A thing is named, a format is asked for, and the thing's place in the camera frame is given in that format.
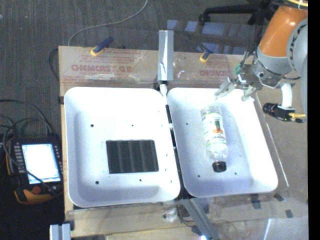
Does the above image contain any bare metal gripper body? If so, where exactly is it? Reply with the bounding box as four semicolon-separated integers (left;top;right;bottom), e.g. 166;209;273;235
234;63;285;90

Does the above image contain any clear plastic bottle black cap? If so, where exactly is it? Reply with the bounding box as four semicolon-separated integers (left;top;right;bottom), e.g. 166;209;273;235
200;104;229;173

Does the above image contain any white plastic tray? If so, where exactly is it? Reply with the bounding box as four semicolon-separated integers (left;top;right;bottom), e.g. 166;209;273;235
166;87;279;199
63;86;181;209

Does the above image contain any black office chair base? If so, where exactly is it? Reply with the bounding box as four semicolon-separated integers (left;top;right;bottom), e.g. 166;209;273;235
198;0;277;26

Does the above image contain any brown cardboard board red print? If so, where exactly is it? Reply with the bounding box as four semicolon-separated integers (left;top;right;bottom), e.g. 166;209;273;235
57;45;291;238

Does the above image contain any black ribbed rectangular panel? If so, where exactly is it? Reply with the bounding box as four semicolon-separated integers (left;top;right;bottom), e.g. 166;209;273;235
105;139;160;175

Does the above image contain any black cylinder on white bracket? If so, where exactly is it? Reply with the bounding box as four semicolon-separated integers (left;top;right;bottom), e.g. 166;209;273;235
262;82;307;124

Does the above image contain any black block with thin wires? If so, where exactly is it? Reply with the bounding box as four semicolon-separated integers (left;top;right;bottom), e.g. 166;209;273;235
176;204;191;219

